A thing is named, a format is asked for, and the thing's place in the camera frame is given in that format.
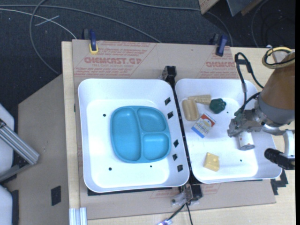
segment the black fabric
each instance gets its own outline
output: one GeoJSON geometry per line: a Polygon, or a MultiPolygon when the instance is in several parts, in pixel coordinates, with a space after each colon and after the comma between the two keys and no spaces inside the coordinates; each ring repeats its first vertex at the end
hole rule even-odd
{"type": "MultiPolygon", "coordinates": [[[[38,4],[41,0],[0,0],[4,4],[38,4]]],[[[199,8],[198,0],[133,0],[158,6],[199,8]]],[[[208,44],[214,34],[227,34],[215,17],[196,11],[164,10],[141,7],[118,0],[49,0],[45,5],[82,9],[128,23],[163,43],[208,44]]],[[[32,7],[0,7],[32,13],[32,7]]],[[[254,14],[231,16],[226,0],[220,0],[210,12],[228,27],[237,47],[255,47],[251,36],[254,14]]],[[[78,12],[40,8],[37,15],[54,21],[82,37],[84,28],[93,29],[97,40],[154,42],[126,26],[78,12]]],[[[33,39],[43,59],[61,73],[61,42],[72,36],[57,25],[35,18],[33,39]]],[[[295,0],[270,0],[255,18],[254,34],[259,46],[295,47],[295,0]]],[[[53,80],[57,74],[47,68],[35,54],[29,37],[30,16],[0,10],[0,103],[10,109],[53,80]]]]}

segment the blue clamp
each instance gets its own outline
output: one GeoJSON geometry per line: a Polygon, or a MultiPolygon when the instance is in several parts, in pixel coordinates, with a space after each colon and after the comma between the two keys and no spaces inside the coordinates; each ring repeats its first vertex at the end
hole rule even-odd
{"type": "Polygon", "coordinates": [[[220,57],[223,56],[224,48],[225,48],[227,41],[228,41],[228,37],[226,35],[222,35],[219,40],[219,46],[217,47],[216,55],[218,55],[220,57]]]}
{"type": "Polygon", "coordinates": [[[92,29],[90,30],[90,53],[91,54],[97,54],[98,53],[96,35],[95,35],[95,33],[92,29]]]}

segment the yellow sponge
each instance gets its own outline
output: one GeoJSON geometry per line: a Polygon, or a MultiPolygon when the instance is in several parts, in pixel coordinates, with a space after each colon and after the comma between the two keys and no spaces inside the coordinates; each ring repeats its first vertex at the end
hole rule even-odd
{"type": "Polygon", "coordinates": [[[205,157],[203,166],[210,170],[217,172],[220,168],[219,157],[214,154],[211,154],[209,152],[206,153],[206,157],[205,157]]]}

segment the blue plate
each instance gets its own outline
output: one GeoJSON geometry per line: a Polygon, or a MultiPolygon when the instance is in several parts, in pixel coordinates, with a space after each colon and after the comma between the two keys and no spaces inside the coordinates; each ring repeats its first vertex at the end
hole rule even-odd
{"type": "Polygon", "coordinates": [[[153,107],[125,106],[116,109],[111,116],[110,136],[117,157],[129,163],[159,161],[171,150],[167,121],[153,107]]]}

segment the white surface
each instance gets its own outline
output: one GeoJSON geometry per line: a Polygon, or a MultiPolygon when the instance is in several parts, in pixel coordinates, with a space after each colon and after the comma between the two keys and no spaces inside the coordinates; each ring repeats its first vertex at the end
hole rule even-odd
{"type": "Polygon", "coordinates": [[[13,214],[13,198],[4,187],[0,185],[0,225],[11,225],[13,214]]]}
{"type": "MultiPolygon", "coordinates": [[[[6,125],[14,130],[15,121],[12,115],[0,104],[0,118],[6,125]]],[[[0,175],[11,168],[14,150],[0,138],[0,175]]]]}
{"type": "Polygon", "coordinates": [[[173,91],[161,80],[87,79],[78,87],[82,130],[83,176],[95,192],[176,187],[185,184],[189,169],[173,91]],[[171,152],[153,163],[126,163],[117,158],[110,140],[113,111],[127,105],[150,106],[165,116],[171,135],[171,152]],[[178,172],[177,166],[183,165],[178,172]]]}
{"type": "MultiPolygon", "coordinates": [[[[246,81],[247,98],[257,92],[255,86],[246,81]]],[[[209,105],[197,104],[201,114],[207,113],[216,124],[201,138],[191,127],[195,121],[187,121],[182,116],[192,171],[195,177],[203,183],[218,183],[228,181],[258,180],[275,178],[281,174],[281,168],[264,157],[267,148],[275,148],[273,138],[265,132],[252,133],[255,148],[242,151],[236,137],[230,138],[227,129],[234,113],[242,106],[244,95],[240,80],[228,79],[181,79],[176,83],[176,93],[182,111],[182,101],[189,96],[211,94],[211,99],[222,98],[226,108],[219,114],[214,114],[209,105]],[[206,153],[219,156],[220,169],[217,172],[203,167],[206,153]]],[[[250,101],[246,109],[254,107],[250,101]]]]}

